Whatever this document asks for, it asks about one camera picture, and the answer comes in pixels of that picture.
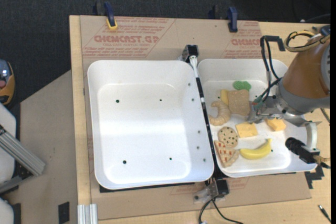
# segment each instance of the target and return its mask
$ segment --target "yellow and black object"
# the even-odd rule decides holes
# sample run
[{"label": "yellow and black object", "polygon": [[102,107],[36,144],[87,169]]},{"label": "yellow and black object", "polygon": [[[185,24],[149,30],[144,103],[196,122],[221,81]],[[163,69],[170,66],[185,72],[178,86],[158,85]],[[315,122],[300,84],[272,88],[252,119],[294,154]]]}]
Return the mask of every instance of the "yellow and black object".
[{"label": "yellow and black object", "polygon": [[0,102],[8,106],[14,96],[15,78],[11,64],[0,59]]}]

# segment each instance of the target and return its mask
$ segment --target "cheese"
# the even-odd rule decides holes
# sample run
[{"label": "cheese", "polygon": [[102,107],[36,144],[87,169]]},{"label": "cheese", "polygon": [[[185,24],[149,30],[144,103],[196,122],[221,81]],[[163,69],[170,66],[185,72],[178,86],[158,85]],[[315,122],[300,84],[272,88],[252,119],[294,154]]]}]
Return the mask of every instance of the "cheese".
[{"label": "cheese", "polygon": [[236,129],[240,138],[256,136],[258,134],[256,125],[248,122],[239,123],[236,125]]},{"label": "cheese", "polygon": [[286,128],[286,124],[282,119],[265,119],[268,126],[272,128],[273,131],[282,131]]},{"label": "cheese", "polygon": [[221,90],[220,91],[221,93],[221,95],[220,95],[220,99],[221,99],[221,101],[224,103],[224,104],[226,104],[226,105],[229,105],[229,97],[228,97],[228,90]]}]

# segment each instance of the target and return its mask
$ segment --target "tape measure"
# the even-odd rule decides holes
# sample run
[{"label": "tape measure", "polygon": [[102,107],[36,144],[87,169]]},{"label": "tape measure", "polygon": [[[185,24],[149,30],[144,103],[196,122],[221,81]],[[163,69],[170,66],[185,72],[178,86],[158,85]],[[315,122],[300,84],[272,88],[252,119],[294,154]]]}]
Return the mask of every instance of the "tape measure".
[{"label": "tape measure", "polygon": [[0,59],[0,102],[9,105],[15,92],[15,79],[11,64]]}]

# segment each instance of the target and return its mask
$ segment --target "blue clamp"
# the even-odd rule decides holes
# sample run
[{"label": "blue clamp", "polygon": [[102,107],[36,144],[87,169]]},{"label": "blue clamp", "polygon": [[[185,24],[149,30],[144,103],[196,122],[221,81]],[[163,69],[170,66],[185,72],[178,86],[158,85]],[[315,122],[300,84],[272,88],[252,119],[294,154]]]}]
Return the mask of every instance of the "blue clamp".
[{"label": "blue clamp", "polygon": [[229,7],[227,11],[227,18],[230,20],[230,22],[228,23],[230,32],[237,32],[238,12],[235,7]]},{"label": "blue clamp", "polygon": [[106,22],[110,30],[116,30],[118,27],[117,21],[114,18],[114,12],[110,2],[104,3],[105,11],[106,11]]}]

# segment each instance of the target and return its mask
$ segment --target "cardboard sheet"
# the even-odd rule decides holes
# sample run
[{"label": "cardboard sheet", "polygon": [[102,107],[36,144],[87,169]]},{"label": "cardboard sheet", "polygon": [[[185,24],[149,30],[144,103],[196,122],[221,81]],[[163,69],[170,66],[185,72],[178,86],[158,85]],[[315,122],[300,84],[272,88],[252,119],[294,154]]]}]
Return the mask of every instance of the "cardboard sheet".
[{"label": "cardboard sheet", "polygon": [[[204,183],[101,193],[94,176],[87,70],[99,59],[174,60],[188,44],[198,45],[198,60],[261,58],[258,22],[238,21],[230,33],[226,20],[117,17],[117,30],[106,18],[80,16],[90,167],[91,202],[100,220],[198,210],[193,194]],[[221,207],[310,198],[304,173],[228,178],[230,194]]]}]

